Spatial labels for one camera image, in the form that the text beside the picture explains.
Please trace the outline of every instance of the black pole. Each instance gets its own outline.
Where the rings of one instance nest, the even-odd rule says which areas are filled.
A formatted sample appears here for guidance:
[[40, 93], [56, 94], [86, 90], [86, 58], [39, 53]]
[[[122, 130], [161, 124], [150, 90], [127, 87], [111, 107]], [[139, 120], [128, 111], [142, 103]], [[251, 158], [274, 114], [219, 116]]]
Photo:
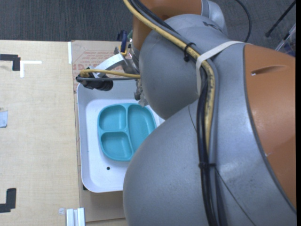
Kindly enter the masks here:
[[278, 21], [272, 26], [272, 28], [265, 34], [266, 37], [269, 37], [273, 30], [277, 27], [277, 25], [282, 21], [282, 19], [286, 16], [286, 14], [292, 9], [292, 7], [296, 4], [296, 0], [292, 2], [292, 4], [288, 7], [288, 9], [281, 15]]

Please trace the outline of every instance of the table surface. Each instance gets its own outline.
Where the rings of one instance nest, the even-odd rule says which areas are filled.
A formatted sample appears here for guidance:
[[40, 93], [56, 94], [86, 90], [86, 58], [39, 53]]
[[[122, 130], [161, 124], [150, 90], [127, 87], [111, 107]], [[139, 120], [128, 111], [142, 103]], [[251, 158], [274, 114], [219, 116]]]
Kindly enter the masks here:
[[0, 61], [0, 108], [8, 111], [8, 125], [0, 128], [0, 204], [16, 188], [16, 208], [0, 213], [1, 225], [65, 225], [59, 210], [80, 207], [68, 43], [0, 40], [0, 54], [42, 61], [25, 64], [23, 78], [12, 62]]

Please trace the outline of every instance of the black connector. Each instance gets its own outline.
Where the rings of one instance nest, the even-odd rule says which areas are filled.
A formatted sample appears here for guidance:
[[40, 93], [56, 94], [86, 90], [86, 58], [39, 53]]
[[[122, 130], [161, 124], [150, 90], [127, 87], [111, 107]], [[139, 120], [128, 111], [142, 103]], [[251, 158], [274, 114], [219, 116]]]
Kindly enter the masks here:
[[78, 75], [75, 79], [78, 83], [81, 83], [84, 87], [88, 89], [97, 89], [103, 91], [109, 91], [113, 88], [113, 81], [106, 80], [108, 76], [104, 75], [101, 78], [96, 78], [93, 73], [89, 73], [89, 77], [81, 77]]

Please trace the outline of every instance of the white tape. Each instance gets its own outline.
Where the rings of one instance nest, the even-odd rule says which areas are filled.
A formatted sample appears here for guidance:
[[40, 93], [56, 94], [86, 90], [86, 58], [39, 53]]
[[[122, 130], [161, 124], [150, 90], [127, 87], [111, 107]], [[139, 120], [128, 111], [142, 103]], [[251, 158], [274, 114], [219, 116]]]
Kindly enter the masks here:
[[69, 59], [69, 63], [72, 64], [72, 49], [71, 49], [71, 42], [68, 42], [68, 59]]
[[40, 60], [21, 60], [20, 61], [20, 78], [24, 78], [24, 64], [41, 64]]
[[206, 53], [200, 55], [197, 59], [196, 62], [196, 74], [197, 74], [197, 89], [198, 89], [198, 96], [201, 95], [201, 74], [200, 74], [200, 67], [202, 65], [202, 63], [213, 57], [214, 55], [217, 55], [218, 53], [222, 52], [224, 49], [226, 49], [227, 47], [233, 45], [233, 44], [237, 44], [237, 43], [244, 43], [244, 42], [240, 42], [240, 41], [229, 41], [229, 42], [225, 42], [220, 44], [219, 46], [216, 46], [215, 48], [207, 51]]

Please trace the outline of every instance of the white strap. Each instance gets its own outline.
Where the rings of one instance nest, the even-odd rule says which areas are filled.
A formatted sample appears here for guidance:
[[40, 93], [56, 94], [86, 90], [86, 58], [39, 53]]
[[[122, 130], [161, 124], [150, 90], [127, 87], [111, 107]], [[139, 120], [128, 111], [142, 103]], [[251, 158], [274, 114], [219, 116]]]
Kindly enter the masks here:
[[211, 58], [214, 55], [217, 55], [218, 53], [222, 52], [224, 49], [227, 47], [237, 44], [237, 43], [243, 43], [240, 41], [229, 41], [220, 44], [219, 46], [216, 46], [215, 48], [207, 51], [206, 53], [202, 54], [201, 56], [198, 57], [197, 62], [196, 62], [196, 74], [197, 74], [197, 89], [198, 89], [198, 96], [201, 95], [201, 74], [200, 74], [200, 67], [203, 63], [203, 61]]

